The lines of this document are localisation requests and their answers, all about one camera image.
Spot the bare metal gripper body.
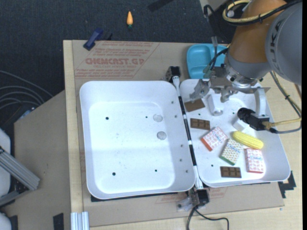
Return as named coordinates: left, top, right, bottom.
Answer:
left=207, top=67, right=260, bottom=93

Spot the plain brown flat square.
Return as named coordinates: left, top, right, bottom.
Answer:
left=184, top=99, right=206, bottom=113

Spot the blue divided plate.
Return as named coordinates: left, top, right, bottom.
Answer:
left=186, top=44, right=229, bottom=80

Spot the small white block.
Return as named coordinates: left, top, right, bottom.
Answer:
left=232, top=119, right=246, bottom=132

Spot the brown chocolate bar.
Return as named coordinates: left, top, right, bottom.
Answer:
left=189, top=118, right=211, bottom=131
left=220, top=166, right=242, bottom=179

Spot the thin black and white rod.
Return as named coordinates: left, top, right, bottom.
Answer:
left=172, top=75, right=204, bottom=189

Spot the orange and white carton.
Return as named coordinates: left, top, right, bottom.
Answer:
left=201, top=126, right=229, bottom=152

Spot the yellow corn cob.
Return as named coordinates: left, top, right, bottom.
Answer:
left=232, top=131, right=265, bottom=150

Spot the green and white carton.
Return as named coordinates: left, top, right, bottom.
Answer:
left=219, top=138, right=244, bottom=166

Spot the white plastic tray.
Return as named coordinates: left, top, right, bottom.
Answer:
left=79, top=80, right=196, bottom=200
left=179, top=78, right=292, bottom=188

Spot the brown cardboard board red print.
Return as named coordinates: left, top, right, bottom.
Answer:
left=71, top=40, right=286, bottom=228

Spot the red and white carton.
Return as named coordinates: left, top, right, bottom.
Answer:
left=244, top=148, right=265, bottom=174

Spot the orange carrot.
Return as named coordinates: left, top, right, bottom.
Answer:
left=126, top=11, right=134, bottom=29

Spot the black cylinder on white bracket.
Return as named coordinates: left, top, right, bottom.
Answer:
left=236, top=86, right=271, bottom=131

